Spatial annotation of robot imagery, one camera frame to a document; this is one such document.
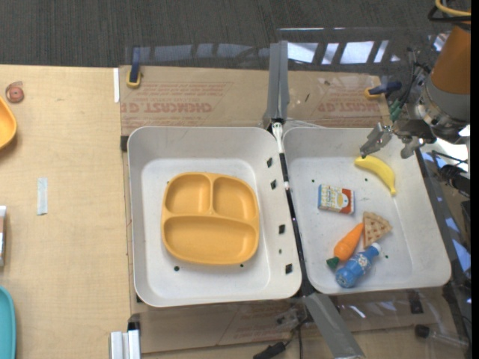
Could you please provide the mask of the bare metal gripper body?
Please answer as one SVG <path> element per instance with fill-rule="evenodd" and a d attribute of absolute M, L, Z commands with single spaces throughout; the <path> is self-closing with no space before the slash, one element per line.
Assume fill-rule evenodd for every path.
<path fill-rule="evenodd" d="M 456 144 L 467 126 L 465 112 L 449 114 L 436 104 L 393 104 L 389 109 L 392 132 L 401 138 L 421 138 L 433 143 L 437 138 Z"/>

